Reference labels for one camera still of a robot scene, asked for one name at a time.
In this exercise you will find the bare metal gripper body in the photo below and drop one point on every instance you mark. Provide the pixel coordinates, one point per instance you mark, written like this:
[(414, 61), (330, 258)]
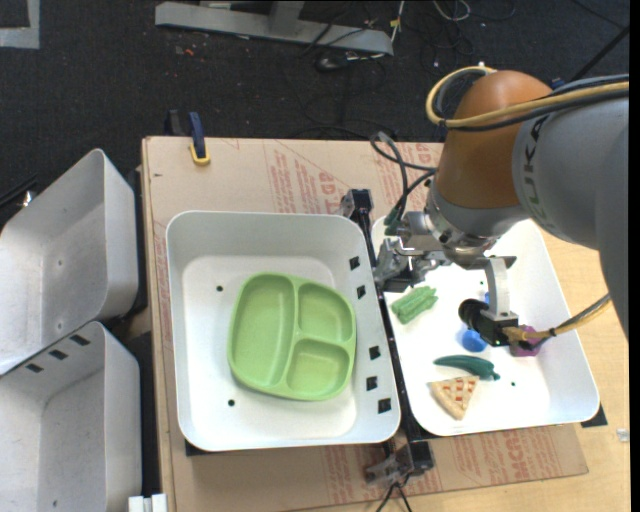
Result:
[(425, 235)]

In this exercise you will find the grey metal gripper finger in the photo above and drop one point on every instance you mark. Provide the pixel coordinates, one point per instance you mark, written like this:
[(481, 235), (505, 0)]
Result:
[(411, 281), (386, 262)]

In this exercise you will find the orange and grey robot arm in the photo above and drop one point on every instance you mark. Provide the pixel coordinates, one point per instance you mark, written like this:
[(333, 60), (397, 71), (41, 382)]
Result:
[(560, 165)]

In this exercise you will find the green toy beans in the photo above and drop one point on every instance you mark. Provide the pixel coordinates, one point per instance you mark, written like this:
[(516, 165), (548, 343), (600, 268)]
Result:
[(412, 304)]

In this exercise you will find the blue round toy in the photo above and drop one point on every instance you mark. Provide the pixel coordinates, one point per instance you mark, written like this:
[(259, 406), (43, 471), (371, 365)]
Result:
[(473, 342)]

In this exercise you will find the dark green toy pepper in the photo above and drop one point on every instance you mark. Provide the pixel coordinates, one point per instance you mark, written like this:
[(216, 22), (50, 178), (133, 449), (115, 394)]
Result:
[(467, 365)]

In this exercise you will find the toy pizza slice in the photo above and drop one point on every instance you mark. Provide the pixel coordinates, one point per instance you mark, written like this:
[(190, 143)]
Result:
[(454, 395)]

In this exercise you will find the brown cardboard board red print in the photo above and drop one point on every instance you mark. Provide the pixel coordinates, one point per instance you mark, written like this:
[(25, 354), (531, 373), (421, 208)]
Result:
[(300, 170)]

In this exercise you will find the purple hexagonal block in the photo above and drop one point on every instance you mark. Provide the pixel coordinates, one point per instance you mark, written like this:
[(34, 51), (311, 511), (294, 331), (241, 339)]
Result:
[(526, 349)]

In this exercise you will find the green divided plate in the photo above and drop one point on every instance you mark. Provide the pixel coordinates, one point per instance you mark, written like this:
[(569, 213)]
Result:
[(265, 330)]

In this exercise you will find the white plastic tray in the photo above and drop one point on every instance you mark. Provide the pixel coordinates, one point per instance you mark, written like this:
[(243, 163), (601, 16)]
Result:
[(60, 260), (545, 390), (70, 430), (210, 325)]

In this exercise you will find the black cylinder on white bracket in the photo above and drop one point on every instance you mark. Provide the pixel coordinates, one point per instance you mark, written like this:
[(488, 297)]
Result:
[(500, 300)]

